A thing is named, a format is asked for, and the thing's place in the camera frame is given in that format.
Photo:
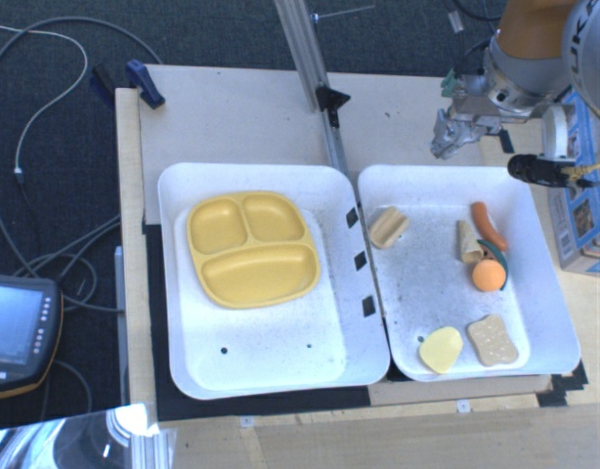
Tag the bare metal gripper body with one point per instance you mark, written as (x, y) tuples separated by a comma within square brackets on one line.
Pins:
[(481, 108)]

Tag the pale wood board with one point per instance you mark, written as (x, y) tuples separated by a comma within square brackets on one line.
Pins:
[(231, 115)]

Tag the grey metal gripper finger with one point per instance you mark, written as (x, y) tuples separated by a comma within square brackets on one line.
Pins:
[(440, 132), (460, 137)]

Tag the beige toy cone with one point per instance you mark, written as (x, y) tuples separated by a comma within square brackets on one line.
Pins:
[(468, 244)]

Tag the white plastic tray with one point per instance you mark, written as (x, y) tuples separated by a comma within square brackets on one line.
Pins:
[(261, 340), (427, 286)]

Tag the yellow toy potato chip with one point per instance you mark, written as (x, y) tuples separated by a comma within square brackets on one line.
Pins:
[(441, 350)]

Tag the black cylinder on white bracket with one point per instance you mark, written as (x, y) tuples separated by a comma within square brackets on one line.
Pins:
[(534, 169)]

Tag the beige toy bread roll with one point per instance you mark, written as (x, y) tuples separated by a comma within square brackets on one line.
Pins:
[(388, 227)]

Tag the orange ball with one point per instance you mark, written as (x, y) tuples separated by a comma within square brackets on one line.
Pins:
[(488, 275)]

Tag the green toy melon slice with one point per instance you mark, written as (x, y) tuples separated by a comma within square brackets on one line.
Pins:
[(500, 257)]

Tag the beige toy toast slice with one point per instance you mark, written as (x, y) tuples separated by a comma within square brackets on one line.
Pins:
[(492, 341)]

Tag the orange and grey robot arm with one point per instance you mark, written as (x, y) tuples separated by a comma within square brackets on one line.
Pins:
[(529, 22)]

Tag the blue printed carton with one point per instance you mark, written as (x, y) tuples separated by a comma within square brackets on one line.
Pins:
[(581, 203)]

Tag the orange toy sausage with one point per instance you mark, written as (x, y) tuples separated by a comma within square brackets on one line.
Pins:
[(486, 223)]

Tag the yellow divided plate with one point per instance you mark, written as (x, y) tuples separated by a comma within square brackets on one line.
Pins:
[(253, 262)]

